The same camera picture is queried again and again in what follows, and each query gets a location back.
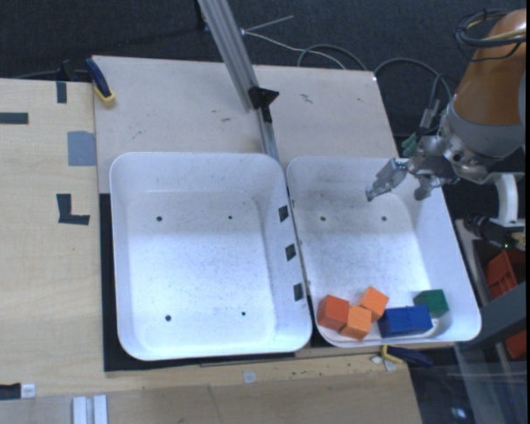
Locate green cube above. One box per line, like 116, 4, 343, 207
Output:
413, 289, 451, 319

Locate blue cube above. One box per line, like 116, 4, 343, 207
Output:
376, 307, 414, 339
405, 304, 435, 334

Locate black cylinder on white bracket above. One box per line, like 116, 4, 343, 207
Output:
462, 172, 526, 243

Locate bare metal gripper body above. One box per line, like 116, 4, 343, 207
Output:
406, 134, 487, 186

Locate pale wood board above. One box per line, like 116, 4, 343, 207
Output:
91, 54, 454, 373

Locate orange cube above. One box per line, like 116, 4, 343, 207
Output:
357, 285, 390, 322
338, 306, 373, 342

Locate white plastic tray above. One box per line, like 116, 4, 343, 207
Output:
285, 155, 483, 349
109, 151, 314, 362

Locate red-orange cube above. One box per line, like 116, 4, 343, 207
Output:
316, 294, 351, 332

